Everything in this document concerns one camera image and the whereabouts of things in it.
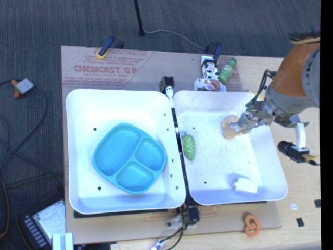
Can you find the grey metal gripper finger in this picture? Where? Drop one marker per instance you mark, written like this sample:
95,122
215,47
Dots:
235,126
244,131

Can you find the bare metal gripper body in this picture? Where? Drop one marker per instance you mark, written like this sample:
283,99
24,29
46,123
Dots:
256,118

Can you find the tan croissant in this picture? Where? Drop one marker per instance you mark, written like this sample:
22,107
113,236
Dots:
227,121

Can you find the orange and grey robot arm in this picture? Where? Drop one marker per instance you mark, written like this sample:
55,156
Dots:
291,72

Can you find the white plastic tray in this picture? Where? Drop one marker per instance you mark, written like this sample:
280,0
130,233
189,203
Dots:
86,165
223,160

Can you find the brown and white carton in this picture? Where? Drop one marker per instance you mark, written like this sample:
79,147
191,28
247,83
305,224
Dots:
208,85

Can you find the green grapes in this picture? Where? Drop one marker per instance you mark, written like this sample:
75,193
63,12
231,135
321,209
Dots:
189,146

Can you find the green bottle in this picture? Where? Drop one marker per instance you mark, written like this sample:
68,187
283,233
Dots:
226,73

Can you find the white box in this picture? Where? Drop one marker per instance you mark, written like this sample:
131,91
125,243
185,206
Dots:
245,185

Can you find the thin black and white rod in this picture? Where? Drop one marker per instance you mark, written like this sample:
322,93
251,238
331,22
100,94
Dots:
176,118

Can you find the cow print carton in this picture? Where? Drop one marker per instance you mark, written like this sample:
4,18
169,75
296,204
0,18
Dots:
210,70

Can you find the orange pretzel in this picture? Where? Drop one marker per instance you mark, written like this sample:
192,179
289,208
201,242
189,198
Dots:
251,225

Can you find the blue divided plate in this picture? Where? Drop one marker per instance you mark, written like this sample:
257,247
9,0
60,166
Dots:
125,150

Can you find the brown cardboard board red print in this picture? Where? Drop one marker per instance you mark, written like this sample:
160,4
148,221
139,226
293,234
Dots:
109,69

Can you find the black stand pole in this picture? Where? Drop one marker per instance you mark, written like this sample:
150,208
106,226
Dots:
137,9

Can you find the orange sausage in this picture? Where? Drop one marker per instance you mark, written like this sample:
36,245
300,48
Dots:
16,94

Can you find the black cylinder on white bracket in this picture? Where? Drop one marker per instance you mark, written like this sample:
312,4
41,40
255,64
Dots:
299,137

